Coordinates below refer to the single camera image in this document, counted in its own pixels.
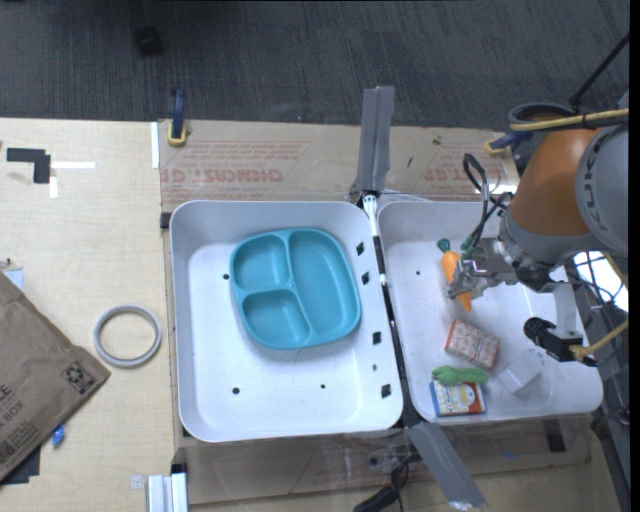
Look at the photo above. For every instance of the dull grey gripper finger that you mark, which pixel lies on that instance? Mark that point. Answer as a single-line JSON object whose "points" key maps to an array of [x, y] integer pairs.
{"points": [[457, 289], [467, 267]]}

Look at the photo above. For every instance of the brown cardboard board red print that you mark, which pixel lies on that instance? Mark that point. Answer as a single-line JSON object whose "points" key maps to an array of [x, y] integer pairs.
{"points": [[300, 160]]}

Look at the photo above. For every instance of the blue and orange packet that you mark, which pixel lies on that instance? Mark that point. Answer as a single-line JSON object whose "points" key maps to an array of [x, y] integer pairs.
{"points": [[457, 398]]}

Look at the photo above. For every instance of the brown paper bag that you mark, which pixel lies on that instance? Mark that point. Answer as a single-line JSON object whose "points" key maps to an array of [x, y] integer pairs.
{"points": [[35, 370]]}

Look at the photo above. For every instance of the orange and white carton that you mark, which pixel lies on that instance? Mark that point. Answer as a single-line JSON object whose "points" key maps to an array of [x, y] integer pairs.
{"points": [[472, 344]]}

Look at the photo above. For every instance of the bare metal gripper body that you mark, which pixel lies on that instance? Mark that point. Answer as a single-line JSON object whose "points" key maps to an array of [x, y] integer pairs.
{"points": [[500, 265]]}

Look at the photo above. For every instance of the black cylinder on white bracket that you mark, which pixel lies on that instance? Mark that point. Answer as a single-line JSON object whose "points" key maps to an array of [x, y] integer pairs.
{"points": [[550, 340]]}

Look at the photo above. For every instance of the white plastic tray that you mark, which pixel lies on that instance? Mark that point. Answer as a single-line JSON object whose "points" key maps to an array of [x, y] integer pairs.
{"points": [[435, 320], [280, 390]]}

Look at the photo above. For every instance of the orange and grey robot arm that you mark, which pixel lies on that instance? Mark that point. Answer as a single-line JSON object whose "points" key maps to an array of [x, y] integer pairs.
{"points": [[550, 200]]}

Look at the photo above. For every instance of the green toy vegetable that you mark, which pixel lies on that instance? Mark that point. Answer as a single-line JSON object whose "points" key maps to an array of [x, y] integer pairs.
{"points": [[460, 375]]}

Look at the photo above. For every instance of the blue divided plate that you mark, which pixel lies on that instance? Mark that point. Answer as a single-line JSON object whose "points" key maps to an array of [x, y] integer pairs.
{"points": [[300, 280]]}

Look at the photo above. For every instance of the orange carrot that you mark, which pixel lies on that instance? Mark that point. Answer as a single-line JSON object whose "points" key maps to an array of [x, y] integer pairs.
{"points": [[450, 262]]}

